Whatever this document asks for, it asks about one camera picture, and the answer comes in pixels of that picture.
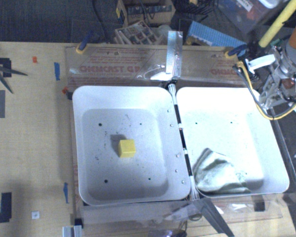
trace yellow pole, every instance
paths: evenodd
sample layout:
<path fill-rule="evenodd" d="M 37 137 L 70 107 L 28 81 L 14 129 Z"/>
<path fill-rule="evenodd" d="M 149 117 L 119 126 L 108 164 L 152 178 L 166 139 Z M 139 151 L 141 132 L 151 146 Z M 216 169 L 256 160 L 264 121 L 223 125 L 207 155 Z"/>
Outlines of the yellow pole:
<path fill-rule="evenodd" d="M 274 36 L 283 27 L 283 22 L 287 21 L 296 10 L 296 0 L 290 0 L 281 14 L 276 18 L 274 23 L 270 26 L 267 32 L 259 41 L 259 46 L 265 48 L 274 38 Z"/>

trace yellow cube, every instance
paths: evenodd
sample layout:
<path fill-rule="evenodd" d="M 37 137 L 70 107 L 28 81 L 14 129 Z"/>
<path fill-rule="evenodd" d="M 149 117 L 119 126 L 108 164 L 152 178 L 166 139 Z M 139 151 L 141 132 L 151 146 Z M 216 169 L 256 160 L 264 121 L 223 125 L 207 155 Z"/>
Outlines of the yellow cube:
<path fill-rule="evenodd" d="M 136 153 L 134 140 L 120 140 L 118 143 L 118 155 L 120 158 L 133 157 Z"/>

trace crumpled cloth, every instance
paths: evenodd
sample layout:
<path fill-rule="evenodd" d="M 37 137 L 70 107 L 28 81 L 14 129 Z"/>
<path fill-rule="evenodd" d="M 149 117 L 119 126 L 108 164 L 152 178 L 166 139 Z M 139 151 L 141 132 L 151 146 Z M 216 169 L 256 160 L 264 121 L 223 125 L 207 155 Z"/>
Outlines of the crumpled cloth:
<path fill-rule="evenodd" d="M 251 192 L 246 187 L 245 173 L 238 171 L 230 158 L 210 149 L 203 152 L 193 172 L 199 191 L 215 194 Z"/>

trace clear plastic container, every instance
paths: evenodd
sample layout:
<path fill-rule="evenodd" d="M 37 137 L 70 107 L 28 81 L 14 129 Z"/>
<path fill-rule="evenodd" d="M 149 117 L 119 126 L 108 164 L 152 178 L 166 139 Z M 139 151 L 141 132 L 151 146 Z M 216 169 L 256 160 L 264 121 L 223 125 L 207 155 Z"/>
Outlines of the clear plastic container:
<path fill-rule="evenodd" d="M 219 9 L 243 33 L 248 33 L 281 10 L 289 0 L 219 0 Z"/>

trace wooden surface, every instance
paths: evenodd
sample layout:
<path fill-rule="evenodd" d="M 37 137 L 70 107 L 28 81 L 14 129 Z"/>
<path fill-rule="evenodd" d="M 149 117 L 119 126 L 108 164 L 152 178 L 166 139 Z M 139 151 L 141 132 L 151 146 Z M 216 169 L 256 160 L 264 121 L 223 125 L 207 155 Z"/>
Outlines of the wooden surface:
<path fill-rule="evenodd" d="M 6 91 L 5 118 L 0 118 L 0 198 L 3 192 L 12 192 L 12 219 L 0 224 L 0 237 L 61 237 L 62 227 L 73 223 L 71 102 L 61 92 L 67 83 L 66 46 L 70 45 L 0 42 L 0 57 L 10 58 L 14 69 L 29 75 L 6 79 L 14 94 Z M 59 81 L 54 62 L 60 64 Z M 5 90 L 1 83 L 0 90 Z M 296 236 L 287 207 L 282 205 L 280 210 L 283 217 L 229 227 L 236 236 Z M 32 220 L 32 211 L 40 211 L 40 218 Z M 90 232 L 85 229 L 84 236 L 93 236 Z M 213 228 L 189 228 L 187 232 L 188 236 L 205 236 L 213 234 Z"/>

